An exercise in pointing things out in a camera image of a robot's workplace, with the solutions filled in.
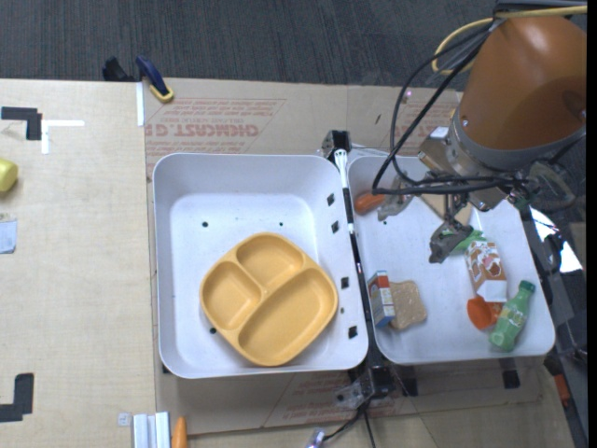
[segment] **yellow cable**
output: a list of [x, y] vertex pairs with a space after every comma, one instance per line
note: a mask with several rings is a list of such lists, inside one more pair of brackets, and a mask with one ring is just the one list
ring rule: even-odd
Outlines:
[[[552, 17], [554, 15], [579, 15], [582, 13], [587, 13], [588, 7], [586, 5], [579, 5], [577, 7], [558, 7], [558, 8], [542, 8], [540, 10], [523, 10], [523, 11], [501, 11], [495, 14], [495, 18], [497, 19], [514, 19], [514, 18], [522, 18], [522, 17]], [[439, 44], [436, 49], [434, 55], [440, 53], [450, 41], [452, 41], [456, 36], [465, 32], [466, 30], [470, 30], [471, 28], [475, 28], [476, 26], [481, 26], [486, 23], [492, 21], [493, 18], [487, 18], [482, 20], [473, 21], [468, 23], [460, 28], [454, 30], [448, 36], [444, 38], [444, 40]], [[467, 71], [473, 65], [473, 62], [470, 62], [462, 71]], [[431, 62], [431, 68], [433, 69], [434, 73], [437, 73], [439, 69], [437, 68], [437, 59]], [[450, 75], [451, 70], [441, 70], [439, 72], [441, 75]]]

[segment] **yellow plate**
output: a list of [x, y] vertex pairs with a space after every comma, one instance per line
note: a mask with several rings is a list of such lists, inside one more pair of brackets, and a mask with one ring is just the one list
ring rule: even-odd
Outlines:
[[284, 237], [261, 232], [234, 246], [203, 277], [201, 308], [248, 360], [283, 365], [302, 352], [336, 313], [336, 286]]

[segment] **green bottle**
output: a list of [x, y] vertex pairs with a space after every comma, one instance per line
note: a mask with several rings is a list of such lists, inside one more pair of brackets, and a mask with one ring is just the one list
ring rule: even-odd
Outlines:
[[489, 340], [493, 345], [506, 352], [514, 349], [516, 337], [529, 315], [529, 298], [535, 292], [535, 285], [521, 280], [519, 292], [502, 307], [502, 312], [495, 323]]

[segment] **black floor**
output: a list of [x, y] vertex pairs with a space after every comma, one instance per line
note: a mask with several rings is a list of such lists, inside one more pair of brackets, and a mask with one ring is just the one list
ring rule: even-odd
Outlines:
[[[165, 77], [401, 86], [446, 35], [491, 16], [494, 3], [0, 0], [0, 78], [102, 80], [102, 66], [111, 56], [138, 77], [134, 59], [143, 54]], [[586, 15], [572, 21], [586, 30]], [[411, 86], [427, 86], [428, 76], [423, 72]], [[451, 87], [463, 90], [465, 82], [466, 75], [459, 76]], [[578, 242], [570, 223], [586, 222], [586, 142], [573, 147], [559, 164], [578, 197], [567, 207], [551, 206], [548, 215], [574, 246]], [[581, 316], [585, 311], [586, 321], [584, 274], [561, 279], [551, 284], [569, 306], [568, 312], [559, 313], [555, 307], [555, 316], [567, 321], [570, 310]], [[577, 446], [585, 446], [586, 360], [569, 354], [555, 357], [563, 360], [570, 384], [581, 394], [566, 413]]]

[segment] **wooden table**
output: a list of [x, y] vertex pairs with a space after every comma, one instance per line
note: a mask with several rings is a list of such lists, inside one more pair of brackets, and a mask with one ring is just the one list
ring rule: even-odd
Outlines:
[[[0, 255], [0, 405], [33, 373], [33, 412], [0, 423], [0, 446], [128, 447], [121, 413], [154, 413], [154, 340], [145, 134], [137, 85], [3, 80], [0, 106], [37, 108], [49, 154], [23, 121], [0, 120], [0, 157], [16, 186], [0, 213], [18, 220]], [[555, 385], [540, 370], [532, 403], [371, 420], [380, 447], [574, 446]], [[189, 446], [304, 446], [313, 426], [202, 435]], [[330, 446], [368, 446], [363, 421]]]

